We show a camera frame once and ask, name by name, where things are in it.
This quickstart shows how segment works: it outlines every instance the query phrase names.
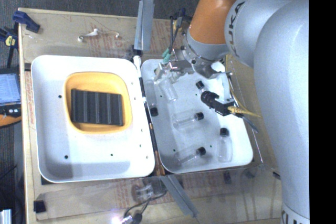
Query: blue clamp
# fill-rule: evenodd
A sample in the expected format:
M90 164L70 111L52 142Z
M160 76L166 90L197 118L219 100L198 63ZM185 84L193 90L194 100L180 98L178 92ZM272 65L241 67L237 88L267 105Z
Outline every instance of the blue clamp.
M37 33L40 29L40 25L34 22L26 13L18 10L13 14L13 21L20 24L26 24L26 29L34 33Z

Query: white tray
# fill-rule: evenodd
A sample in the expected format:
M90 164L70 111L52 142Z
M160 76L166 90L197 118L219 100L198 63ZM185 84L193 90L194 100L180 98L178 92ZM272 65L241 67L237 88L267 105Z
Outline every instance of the white tray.
M158 67L159 62L160 60L147 60L143 63L141 72L144 82L153 80L154 70ZM224 66L221 64L216 68L219 71L221 67L224 71ZM224 91L221 79L207 80L196 72L180 77L173 84L178 98L172 103L167 102L159 87L154 87L155 93L145 87L146 96L150 98L155 94L157 99L159 114L152 116L151 119L163 166L171 173L187 173L249 164L253 158L253 151L243 120L233 115L221 116L214 109L209 109L201 101L199 90L195 85L199 80L202 80L210 91L222 97L221 93ZM182 111L203 112L204 119L196 122L192 127L178 131L172 126L171 118L174 113ZM221 163L216 158L217 139L219 129L222 127L229 130L232 138L233 158L228 163ZM177 166L173 161L174 154L190 146L194 148L203 146L206 149L206 154L197 162L182 167Z
M83 134L65 117L64 83L76 72L120 76L132 108L131 125L108 134ZM124 59L39 56L31 66L38 167L50 182L143 177L155 165L150 131L135 66Z

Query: black bottle cap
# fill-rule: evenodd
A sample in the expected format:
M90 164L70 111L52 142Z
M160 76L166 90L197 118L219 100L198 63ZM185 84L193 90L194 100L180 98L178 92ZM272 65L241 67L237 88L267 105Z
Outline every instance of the black bottle cap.
M198 113L196 113L195 115L196 115L198 121L204 119L204 115L203 115L202 112L198 112Z
M196 83L196 87L200 90L204 88L203 82L200 80L199 82Z
M219 135L229 136L229 130L227 128L220 128Z
M200 148L198 148L197 151L199 152L200 156L203 156L203 155L205 155L205 153L206 153L206 150L205 150L204 147L200 147Z
M159 114L159 112L157 111L157 108L151 108L150 112L151 112L151 116L153 116L153 117L155 117Z

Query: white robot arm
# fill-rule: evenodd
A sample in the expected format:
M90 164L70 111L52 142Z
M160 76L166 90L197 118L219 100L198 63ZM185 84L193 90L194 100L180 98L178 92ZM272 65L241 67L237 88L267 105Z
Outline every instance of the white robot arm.
M231 53L254 69L282 182L282 222L310 223L309 0L200 0L183 50L194 71Z

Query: white cable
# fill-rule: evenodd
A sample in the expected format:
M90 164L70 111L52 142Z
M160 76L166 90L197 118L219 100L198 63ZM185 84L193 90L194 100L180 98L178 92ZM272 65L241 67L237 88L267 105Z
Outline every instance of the white cable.
M118 38L120 36L120 34L117 32L117 31L109 31L109 32L102 32L100 31L98 28L95 28L93 30L93 32L89 33L89 34L86 34L86 35L80 35L78 37L78 41L79 42L83 42L84 38L85 37L92 37L92 36L96 36L98 35L98 33L101 33L101 34L109 34L109 33L115 33L115 37Z

